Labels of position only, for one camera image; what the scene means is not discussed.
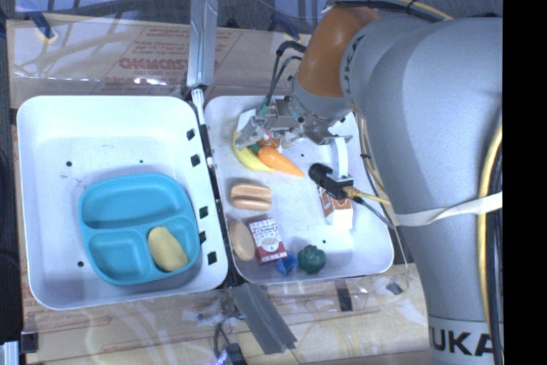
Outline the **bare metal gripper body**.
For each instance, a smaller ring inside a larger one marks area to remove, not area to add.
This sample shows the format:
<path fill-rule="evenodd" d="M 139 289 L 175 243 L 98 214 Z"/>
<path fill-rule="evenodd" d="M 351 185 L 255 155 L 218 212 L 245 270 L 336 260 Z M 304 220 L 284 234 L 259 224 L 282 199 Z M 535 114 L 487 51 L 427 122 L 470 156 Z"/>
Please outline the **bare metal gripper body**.
<path fill-rule="evenodd" d="M 345 118 L 344 115 L 329 108 L 321 115 L 307 109 L 296 97 L 285 96 L 276 98 L 269 104 L 261 104 L 255 117 L 262 120 L 262 136 L 268 134 L 279 138 L 284 131 L 300 132 L 302 138 L 317 145 L 329 145 L 338 138 L 348 143 L 353 138 L 352 134 L 336 134 L 330 131 L 337 122 Z"/>

